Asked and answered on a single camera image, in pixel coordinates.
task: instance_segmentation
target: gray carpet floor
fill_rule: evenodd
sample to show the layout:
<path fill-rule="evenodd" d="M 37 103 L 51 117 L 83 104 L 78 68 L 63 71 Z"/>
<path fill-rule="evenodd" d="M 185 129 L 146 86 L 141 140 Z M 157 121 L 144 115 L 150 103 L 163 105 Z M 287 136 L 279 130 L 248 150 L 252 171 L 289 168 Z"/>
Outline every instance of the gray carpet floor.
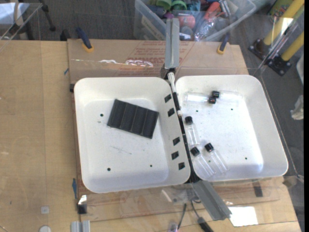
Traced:
<path fill-rule="evenodd" d="M 67 29 L 72 38 L 77 38 L 76 27 L 83 28 L 89 38 L 95 39 L 134 39 L 134 0 L 45 0 L 49 6 L 49 14 L 56 26 L 56 31 L 49 30 L 48 22 L 43 11 L 39 11 L 39 19 L 32 23 L 36 39 L 58 41 L 62 30 Z M 239 44 L 247 67 L 257 68 L 261 63 L 248 47 L 258 38 L 263 38 L 271 23 L 266 14 L 266 7 L 231 31 L 231 44 Z M 298 19 L 298 28 L 288 40 L 285 49 L 304 30 L 304 13 Z M 276 117 L 282 130 L 283 142 L 289 161 L 286 176 L 304 176 L 304 120 L 294 120 L 290 111 L 298 97 L 304 93 L 296 64 L 304 51 L 302 47 L 292 58 L 291 69 L 285 76 L 280 77 L 270 68 L 259 76 L 268 91 Z M 304 184 L 290 187 L 290 193 L 296 213 L 304 231 Z"/>

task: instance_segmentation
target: yellow pole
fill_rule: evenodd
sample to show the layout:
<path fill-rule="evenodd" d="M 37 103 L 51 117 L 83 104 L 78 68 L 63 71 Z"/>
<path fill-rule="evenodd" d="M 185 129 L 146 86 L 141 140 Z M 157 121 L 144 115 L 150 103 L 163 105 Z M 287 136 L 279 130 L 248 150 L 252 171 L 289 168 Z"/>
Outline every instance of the yellow pole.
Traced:
<path fill-rule="evenodd" d="M 284 61 L 289 61 L 291 57 L 301 48 L 304 44 L 304 31 L 298 36 L 298 38 L 289 46 L 288 49 L 281 55 Z"/>
<path fill-rule="evenodd" d="M 275 24 L 273 30 L 264 38 L 263 42 L 265 45 L 271 45 L 273 40 L 277 38 L 280 34 L 284 22 L 284 18 L 293 18 L 301 6 L 305 3 L 305 0 L 294 0 L 288 9 L 284 12 L 282 17 L 279 18 L 278 22 Z"/>

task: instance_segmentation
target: wooden table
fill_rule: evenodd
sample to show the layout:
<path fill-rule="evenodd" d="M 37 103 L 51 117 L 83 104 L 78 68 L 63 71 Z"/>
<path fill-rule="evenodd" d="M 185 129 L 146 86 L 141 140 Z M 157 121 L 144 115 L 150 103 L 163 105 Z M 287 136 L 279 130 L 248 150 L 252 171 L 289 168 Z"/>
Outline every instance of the wooden table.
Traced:
<path fill-rule="evenodd" d="M 240 48 L 231 49 L 238 64 L 244 64 Z M 68 67 L 66 42 L 12 41 L 0 52 L 0 226 L 8 232 L 38 231 L 42 225 L 69 232 L 70 223 L 79 220 L 72 189 L 76 155 Z M 279 186 L 278 193 L 284 212 L 278 201 L 257 206 L 265 209 L 265 223 L 284 214 L 282 222 L 235 228 L 225 220 L 209 225 L 215 232 L 299 232 L 287 188 Z M 48 206 L 48 214 L 42 214 L 42 206 Z M 91 231 L 134 231 L 128 224 L 137 222 L 154 231 L 159 218 L 92 222 Z M 183 226 L 182 232 L 201 231 L 186 218 Z"/>

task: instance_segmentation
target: cable connector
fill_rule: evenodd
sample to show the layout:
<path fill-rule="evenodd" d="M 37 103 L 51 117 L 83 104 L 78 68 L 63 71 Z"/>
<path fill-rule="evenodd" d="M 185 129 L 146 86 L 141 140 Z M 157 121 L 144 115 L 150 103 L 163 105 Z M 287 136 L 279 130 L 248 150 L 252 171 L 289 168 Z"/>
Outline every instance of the cable connector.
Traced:
<path fill-rule="evenodd" d="M 209 227 L 209 225 L 207 224 L 207 222 L 205 221 L 204 218 L 199 217 L 197 220 L 199 226 L 201 227 L 201 229 L 205 232 L 213 232 L 213 230 L 211 229 L 211 227 Z"/>

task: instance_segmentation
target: black bottle cap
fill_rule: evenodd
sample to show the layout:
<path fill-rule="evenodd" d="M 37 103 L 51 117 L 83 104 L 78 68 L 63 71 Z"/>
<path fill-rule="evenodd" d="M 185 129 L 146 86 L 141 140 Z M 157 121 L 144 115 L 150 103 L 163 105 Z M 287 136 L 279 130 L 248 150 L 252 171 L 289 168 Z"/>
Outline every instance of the black bottle cap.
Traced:
<path fill-rule="evenodd" d="M 208 152 L 214 151 L 214 148 L 213 148 L 213 146 L 212 146 L 211 143 L 206 144 L 204 147 L 205 147 L 205 149 L 206 149 Z"/>
<path fill-rule="evenodd" d="M 190 151 L 195 157 L 199 155 L 199 150 L 197 147 L 192 148 Z"/>
<path fill-rule="evenodd" d="M 185 117 L 184 121 L 187 125 L 191 125 L 193 123 L 193 119 L 191 116 Z"/>
<path fill-rule="evenodd" d="M 220 92 L 218 92 L 218 91 L 213 91 L 212 93 L 211 93 L 211 95 L 212 95 L 212 97 L 214 97 L 214 98 L 219 98 L 220 97 Z"/>
<path fill-rule="evenodd" d="M 210 98 L 208 99 L 208 102 L 209 102 L 210 104 L 216 104 L 217 99 L 216 99 L 215 97 L 210 97 Z"/>

